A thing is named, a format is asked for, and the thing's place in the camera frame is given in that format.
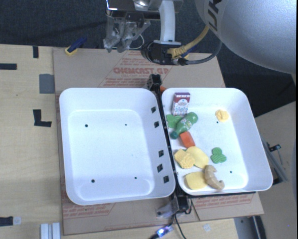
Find red and white carton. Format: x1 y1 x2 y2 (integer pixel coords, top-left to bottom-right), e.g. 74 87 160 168
172 92 191 116

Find brown cardboard board red print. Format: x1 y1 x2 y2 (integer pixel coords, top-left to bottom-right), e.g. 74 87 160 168
52 47 265 236

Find white plastic tray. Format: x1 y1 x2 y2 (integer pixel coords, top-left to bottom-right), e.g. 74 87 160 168
58 87 176 206
161 87 274 197

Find beige toy croissant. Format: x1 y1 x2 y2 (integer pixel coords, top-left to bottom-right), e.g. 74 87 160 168
203 164 225 191

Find green toy bottle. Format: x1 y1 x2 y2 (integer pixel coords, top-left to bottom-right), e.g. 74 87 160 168
169 112 199 140

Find orange toy carrot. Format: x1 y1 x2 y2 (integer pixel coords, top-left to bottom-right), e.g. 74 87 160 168
179 131 196 149

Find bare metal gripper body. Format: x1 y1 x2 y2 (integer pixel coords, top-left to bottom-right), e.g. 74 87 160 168
101 0 164 22

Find small yellow toy biscuit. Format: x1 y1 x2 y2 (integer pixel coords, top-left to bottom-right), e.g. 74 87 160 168
215 109 230 123

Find yellow toy corn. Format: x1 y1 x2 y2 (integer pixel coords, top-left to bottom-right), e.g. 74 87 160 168
173 148 196 170

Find green toy lettuce leaf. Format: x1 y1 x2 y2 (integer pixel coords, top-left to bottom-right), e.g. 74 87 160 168
165 114 183 129

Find black cylinder on white bracket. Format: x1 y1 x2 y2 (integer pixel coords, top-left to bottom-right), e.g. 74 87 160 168
140 0 184 66

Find yellow toy potato slice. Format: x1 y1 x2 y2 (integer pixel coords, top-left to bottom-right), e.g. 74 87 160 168
186 145 210 169
183 171 208 191

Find green toy broccoli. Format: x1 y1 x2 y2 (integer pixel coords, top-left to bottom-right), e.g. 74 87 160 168
210 147 227 164

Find black block with thin wires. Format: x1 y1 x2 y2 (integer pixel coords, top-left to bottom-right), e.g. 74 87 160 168
145 74 163 91
172 195 192 214

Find thin black rod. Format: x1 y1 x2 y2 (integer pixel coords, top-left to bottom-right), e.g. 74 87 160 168
154 88 183 199

